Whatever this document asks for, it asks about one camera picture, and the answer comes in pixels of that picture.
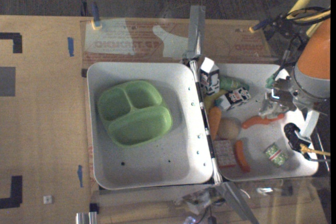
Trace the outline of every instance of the divided green plate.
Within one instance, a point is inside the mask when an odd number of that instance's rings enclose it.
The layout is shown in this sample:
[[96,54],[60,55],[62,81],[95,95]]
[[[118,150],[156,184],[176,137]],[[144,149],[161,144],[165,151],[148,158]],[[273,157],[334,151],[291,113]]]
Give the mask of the divided green plate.
[[133,147],[157,140],[173,124],[171,113],[154,85],[134,80],[102,93],[98,113],[111,139]]

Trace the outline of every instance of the gray square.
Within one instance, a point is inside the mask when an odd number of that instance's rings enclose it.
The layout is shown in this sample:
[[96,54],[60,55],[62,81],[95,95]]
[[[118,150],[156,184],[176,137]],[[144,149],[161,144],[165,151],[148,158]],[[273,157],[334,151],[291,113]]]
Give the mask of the gray square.
[[15,96],[15,67],[0,67],[0,97]]

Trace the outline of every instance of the brown round object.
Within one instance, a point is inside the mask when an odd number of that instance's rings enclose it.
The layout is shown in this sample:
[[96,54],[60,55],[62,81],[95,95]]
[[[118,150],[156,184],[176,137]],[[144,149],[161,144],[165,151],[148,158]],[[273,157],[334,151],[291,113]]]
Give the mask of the brown round object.
[[219,123],[217,138],[219,140],[234,140],[240,133],[241,126],[240,121],[236,118],[222,118]]

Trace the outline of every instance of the orange carrot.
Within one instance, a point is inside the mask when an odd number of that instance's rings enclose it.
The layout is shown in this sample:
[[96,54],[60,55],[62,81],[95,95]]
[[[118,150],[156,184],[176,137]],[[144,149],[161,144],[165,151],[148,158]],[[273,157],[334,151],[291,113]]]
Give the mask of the orange carrot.
[[235,143],[235,155],[237,158],[237,163],[241,167],[243,173],[249,173],[251,171],[251,167],[248,165],[245,159],[242,140],[237,140]]
[[242,127],[243,129],[247,129],[249,127],[251,127],[252,125],[255,124],[264,124],[267,125],[269,123],[271,123],[272,121],[277,121],[280,119],[283,119],[285,117],[284,114],[279,114],[275,119],[263,119],[260,116],[253,116],[252,118],[249,118],[248,120],[246,120],[245,122],[242,123]]
[[219,107],[214,106],[209,110],[209,128],[212,140],[215,140],[219,123],[222,118],[222,111]]

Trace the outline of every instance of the small white square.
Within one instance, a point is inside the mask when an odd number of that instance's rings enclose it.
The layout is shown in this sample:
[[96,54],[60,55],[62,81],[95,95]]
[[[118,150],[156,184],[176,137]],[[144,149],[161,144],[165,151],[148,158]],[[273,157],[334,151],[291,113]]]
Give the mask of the small white square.
[[52,195],[43,196],[43,203],[45,205],[52,204],[53,203],[53,197],[52,197]]

